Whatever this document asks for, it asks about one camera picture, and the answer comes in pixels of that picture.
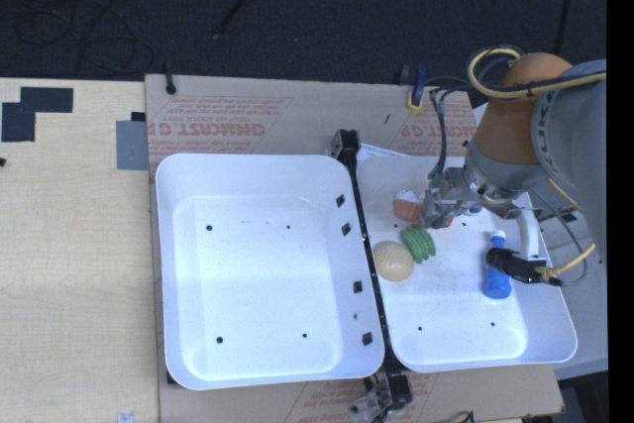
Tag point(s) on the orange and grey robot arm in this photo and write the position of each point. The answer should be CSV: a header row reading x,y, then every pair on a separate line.
x,y
569,129

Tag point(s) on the brown cardboard board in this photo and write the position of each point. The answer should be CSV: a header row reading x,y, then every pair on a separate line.
x,y
307,124

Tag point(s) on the blue plastic bottle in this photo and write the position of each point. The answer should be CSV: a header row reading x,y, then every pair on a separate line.
x,y
496,280

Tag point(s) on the pink toy cupcake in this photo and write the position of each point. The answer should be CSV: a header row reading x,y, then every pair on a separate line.
x,y
407,206

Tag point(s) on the white plastic tray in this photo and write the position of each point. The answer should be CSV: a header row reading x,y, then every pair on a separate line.
x,y
262,272
460,322

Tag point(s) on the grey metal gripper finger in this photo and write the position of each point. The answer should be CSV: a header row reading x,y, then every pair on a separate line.
x,y
442,218
426,209

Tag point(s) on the thin black rod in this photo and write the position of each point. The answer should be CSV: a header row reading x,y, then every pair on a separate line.
x,y
369,252

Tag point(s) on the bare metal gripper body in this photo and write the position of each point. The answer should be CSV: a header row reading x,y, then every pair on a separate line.
x,y
458,193

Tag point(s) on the black cylinder on white bracket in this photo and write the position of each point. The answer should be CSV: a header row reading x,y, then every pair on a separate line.
x,y
520,257

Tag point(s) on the beige round toy bread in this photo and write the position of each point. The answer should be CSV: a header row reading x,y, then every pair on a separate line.
x,y
393,260

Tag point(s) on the green ribbed toy vegetable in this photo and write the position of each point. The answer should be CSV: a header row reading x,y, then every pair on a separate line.
x,y
418,243

